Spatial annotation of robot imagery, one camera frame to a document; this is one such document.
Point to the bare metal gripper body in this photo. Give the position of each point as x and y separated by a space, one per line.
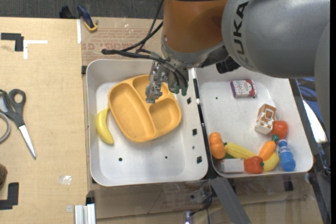
176 76

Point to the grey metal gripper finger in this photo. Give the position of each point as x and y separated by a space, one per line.
158 90
150 95

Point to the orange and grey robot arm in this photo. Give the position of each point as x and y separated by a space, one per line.
275 26

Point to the yellow divided plate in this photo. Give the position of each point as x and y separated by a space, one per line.
131 112

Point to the yellow banana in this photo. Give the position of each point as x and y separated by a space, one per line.
103 128

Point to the white plastic tray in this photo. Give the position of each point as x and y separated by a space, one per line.
147 162
231 115

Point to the brown cardboard board red print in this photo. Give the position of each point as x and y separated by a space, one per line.
115 36

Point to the purple and white carton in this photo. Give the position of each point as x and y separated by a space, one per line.
243 88

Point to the orange pumpkin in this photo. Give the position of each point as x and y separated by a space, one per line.
216 145

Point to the yellow corn cob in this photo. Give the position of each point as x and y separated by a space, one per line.
239 150

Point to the white and orange carton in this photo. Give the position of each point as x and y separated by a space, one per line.
265 119

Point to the orange tomato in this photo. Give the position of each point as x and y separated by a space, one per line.
280 129

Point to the orange bell pepper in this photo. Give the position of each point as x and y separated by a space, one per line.
253 164

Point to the orange carrot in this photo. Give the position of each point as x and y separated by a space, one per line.
267 149

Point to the yellow lemon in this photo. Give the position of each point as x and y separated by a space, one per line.
272 163

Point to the blue bottle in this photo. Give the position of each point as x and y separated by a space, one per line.
286 157

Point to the brown round object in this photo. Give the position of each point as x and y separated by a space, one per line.
2 175

